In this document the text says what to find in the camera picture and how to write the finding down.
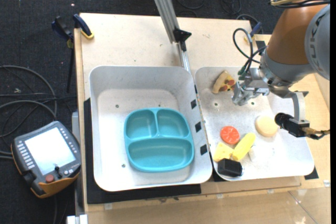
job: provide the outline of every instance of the black floor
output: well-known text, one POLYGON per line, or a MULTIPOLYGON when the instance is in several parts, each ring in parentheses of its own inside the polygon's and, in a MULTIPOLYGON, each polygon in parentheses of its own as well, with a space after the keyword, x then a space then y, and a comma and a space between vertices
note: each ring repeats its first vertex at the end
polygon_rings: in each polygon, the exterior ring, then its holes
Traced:
MULTIPOLYGON (((235 19, 247 14, 262 22, 265 34, 271 34, 282 10, 269 0, 173 0, 178 16, 235 19)), ((54 109, 50 89, 30 69, 45 78, 58 99, 57 119, 71 129, 76 110, 76 81, 72 74, 67 92, 71 50, 51 29, 61 16, 70 29, 75 13, 106 13, 157 16, 154 0, 0 0, 0 151, 18 135, 37 129, 50 121, 48 112, 34 106, 2 105, 15 100, 46 101, 54 109)), ((0 159, 0 223, 52 223, 55 198, 38 199, 28 189, 13 161, 0 159)), ((75 214, 73 185, 56 197, 57 221, 75 214)))

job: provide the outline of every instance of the red button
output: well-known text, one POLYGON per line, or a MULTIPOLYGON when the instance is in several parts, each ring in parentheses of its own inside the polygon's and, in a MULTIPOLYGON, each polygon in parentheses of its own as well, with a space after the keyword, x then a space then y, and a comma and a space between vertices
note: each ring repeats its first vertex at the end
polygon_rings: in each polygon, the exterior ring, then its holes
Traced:
POLYGON ((55 181, 55 178, 53 175, 47 175, 46 176, 46 183, 51 183, 51 182, 54 182, 55 181))

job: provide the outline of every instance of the controller screen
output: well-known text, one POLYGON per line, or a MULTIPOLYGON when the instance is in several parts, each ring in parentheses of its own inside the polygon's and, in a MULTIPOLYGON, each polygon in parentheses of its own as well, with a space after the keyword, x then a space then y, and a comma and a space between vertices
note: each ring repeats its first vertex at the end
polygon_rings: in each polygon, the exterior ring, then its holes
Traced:
POLYGON ((25 143, 43 175, 54 170, 56 166, 62 167, 76 159, 56 127, 26 140, 25 143))

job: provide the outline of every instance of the round beige toy food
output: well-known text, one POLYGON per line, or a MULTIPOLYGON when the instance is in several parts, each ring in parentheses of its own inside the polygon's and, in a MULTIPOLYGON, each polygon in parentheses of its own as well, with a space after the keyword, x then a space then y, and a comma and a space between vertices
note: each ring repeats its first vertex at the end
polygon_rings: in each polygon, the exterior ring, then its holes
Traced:
POLYGON ((259 116, 256 119, 255 127, 257 132, 265 137, 274 136, 279 129, 279 126, 275 123, 274 119, 266 115, 259 116))

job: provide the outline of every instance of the red tomato slice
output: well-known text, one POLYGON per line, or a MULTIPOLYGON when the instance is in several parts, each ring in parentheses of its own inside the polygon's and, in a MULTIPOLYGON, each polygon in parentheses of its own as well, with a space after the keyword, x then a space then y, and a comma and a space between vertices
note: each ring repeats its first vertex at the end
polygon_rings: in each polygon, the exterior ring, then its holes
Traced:
POLYGON ((240 135, 233 126, 225 126, 220 131, 220 137, 223 141, 230 145, 235 145, 239 142, 240 135))

